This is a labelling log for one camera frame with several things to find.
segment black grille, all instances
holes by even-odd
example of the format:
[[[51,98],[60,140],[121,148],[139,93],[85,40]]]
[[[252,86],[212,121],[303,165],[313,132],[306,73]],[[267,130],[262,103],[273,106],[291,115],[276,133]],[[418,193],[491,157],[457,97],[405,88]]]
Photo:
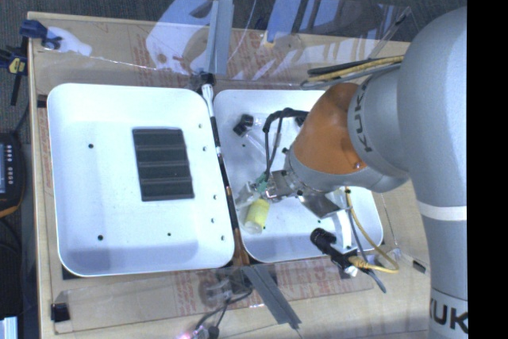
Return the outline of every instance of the black grille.
[[[134,129],[143,201],[193,198],[191,170],[181,129]]]

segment white object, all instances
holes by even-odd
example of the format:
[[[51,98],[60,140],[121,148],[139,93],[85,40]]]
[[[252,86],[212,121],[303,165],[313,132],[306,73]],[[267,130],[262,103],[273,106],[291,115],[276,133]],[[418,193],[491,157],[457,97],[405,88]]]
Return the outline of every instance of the white object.
[[[198,94],[65,83],[48,96],[48,120],[58,253],[70,272],[168,272],[231,260],[225,189]],[[194,198],[141,201],[132,135],[139,128],[183,131]]]
[[[222,154],[228,174],[233,197],[236,198],[245,183],[257,179],[266,168],[264,154],[251,143],[246,142],[233,132],[242,114],[265,116],[290,107],[295,110],[310,110],[323,91],[272,91],[272,90],[227,90],[219,92],[214,101],[215,117]],[[277,122],[271,124],[270,134],[276,131]],[[272,171],[281,170],[284,163],[283,147],[289,148],[298,134],[299,127],[294,119],[284,119],[282,136]],[[253,128],[250,135],[263,140],[260,127]],[[269,137],[270,150],[273,137]],[[381,243],[383,228],[375,207],[372,193],[364,188],[351,187],[352,204],[356,215],[374,242]],[[322,253],[310,241],[310,234],[317,227],[335,233],[332,218],[318,219],[304,207],[297,198],[286,198],[270,205],[265,222],[266,229],[261,234],[251,234],[243,229],[242,221],[248,206],[238,208],[241,224],[241,238],[247,252],[256,260],[264,263],[277,261],[302,260],[322,256]],[[371,246],[363,239],[364,249]]]

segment blue clamp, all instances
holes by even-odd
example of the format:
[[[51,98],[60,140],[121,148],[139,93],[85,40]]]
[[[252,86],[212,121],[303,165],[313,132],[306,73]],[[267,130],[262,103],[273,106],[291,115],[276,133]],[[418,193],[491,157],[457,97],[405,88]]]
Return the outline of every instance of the blue clamp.
[[[46,29],[37,20],[24,20],[21,23],[19,33],[23,37],[40,38],[42,40],[41,43],[44,47],[52,48],[55,50],[60,48],[60,41],[62,40],[62,37],[48,38],[48,29]]]

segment device screen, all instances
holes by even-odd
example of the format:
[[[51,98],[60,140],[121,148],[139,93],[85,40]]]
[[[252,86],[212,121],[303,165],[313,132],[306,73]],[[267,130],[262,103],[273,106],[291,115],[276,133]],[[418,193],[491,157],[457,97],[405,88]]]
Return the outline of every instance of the device screen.
[[[4,149],[0,143],[0,194],[6,193],[6,168],[4,166]]]

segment black device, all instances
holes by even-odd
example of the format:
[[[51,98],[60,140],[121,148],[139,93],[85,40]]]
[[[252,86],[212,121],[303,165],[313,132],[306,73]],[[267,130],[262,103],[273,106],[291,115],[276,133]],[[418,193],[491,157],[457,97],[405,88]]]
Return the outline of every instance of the black device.
[[[0,133],[0,218],[13,213],[25,193],[26,168],[14,133]]]

